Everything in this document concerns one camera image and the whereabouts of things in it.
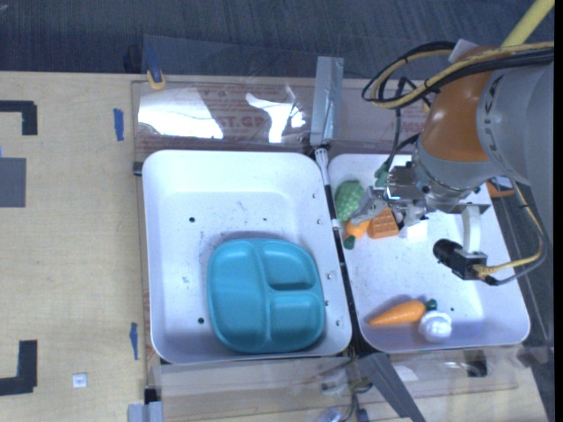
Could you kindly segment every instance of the wooden table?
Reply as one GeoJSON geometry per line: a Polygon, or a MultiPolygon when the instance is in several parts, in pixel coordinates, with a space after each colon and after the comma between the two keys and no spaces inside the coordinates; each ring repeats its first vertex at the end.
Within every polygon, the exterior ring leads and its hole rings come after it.
{"type": "MultiPolygon", "coordinates": [[[[0,420],[126,420],[128,405],[143,401],[139,178],[132,173],[135,80],[143,77],[0,73],[0,100],[32,100],[39,130],[22,135],[21,115],[0,113],[2,156],[26,158],[26,206],[0,207],[0,378],[16,374],[20,340],[38,342],[37,387],[0,397],[0,420]],[[114,109],[123,112],[122,141],[114,109]],[[73,375],[81,373],[87,386],[74,388],[73,375]]],[[[546,420],[531,371],[518,368],[515,378],[514,389],[416,403],[433,421],[546,420]]],[[[397,417],[387,403],[366,408],[372,420],[397,417]]],[[[318,414],[267,419],[314,420],[318,414]]]]}

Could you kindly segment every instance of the plastic container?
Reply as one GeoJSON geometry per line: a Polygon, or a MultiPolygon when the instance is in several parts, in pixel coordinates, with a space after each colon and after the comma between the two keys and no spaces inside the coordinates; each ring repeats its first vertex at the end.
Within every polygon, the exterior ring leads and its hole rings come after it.
{"type": "Polygon", "coordinates": [[[299,350],[325,326],[313,258],[279,239],[238,239],[217,247],[208,264],[208,305],[216,336],[242,353],[299,350]]]}

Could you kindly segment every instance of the black connector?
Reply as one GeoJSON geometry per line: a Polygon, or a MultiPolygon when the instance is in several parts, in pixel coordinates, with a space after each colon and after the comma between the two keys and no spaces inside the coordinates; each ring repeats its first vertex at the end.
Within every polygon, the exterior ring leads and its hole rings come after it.
{"type": "Polygon", "coordinates": [[[486,255],[480,252],[468,253],[458,243],[440,239],[432,249],[434,256],[462,280],[480,280],[473,266],[486,265],[486,255]]]}

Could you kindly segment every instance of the dark floor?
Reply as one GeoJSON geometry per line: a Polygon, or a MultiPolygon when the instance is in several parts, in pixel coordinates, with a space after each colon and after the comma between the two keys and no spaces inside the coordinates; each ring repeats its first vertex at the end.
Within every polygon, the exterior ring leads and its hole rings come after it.
{"type": "MultiPolygon", "coordinates": [[[[149,35],[340,55],[350,76],[372,76],[423,41],[500,44],[533,1],[0,0],[0,70],[125,73],[128,47],[149,35]]],[[[552,11],[529,41],[553,39],[552,11]]],[[[534,245],[518,229],[527,222],[510,202],[496,210],[520,257],[534,245]]],[[[523,360],[554,420],[552,272],[551,253],[521,287],[533,322],[526,344],[535,348],[523,360]]]]}

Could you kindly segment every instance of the orange block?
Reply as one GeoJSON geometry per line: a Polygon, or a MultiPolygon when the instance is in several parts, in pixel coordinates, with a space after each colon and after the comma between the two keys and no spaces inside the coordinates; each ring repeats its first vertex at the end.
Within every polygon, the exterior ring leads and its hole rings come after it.
{"type": "Polygon", "coordinates": [[[398,235],[398,226],[389,207],[376,215],[369,222],[368,236],[372,239],[398,235]]]}

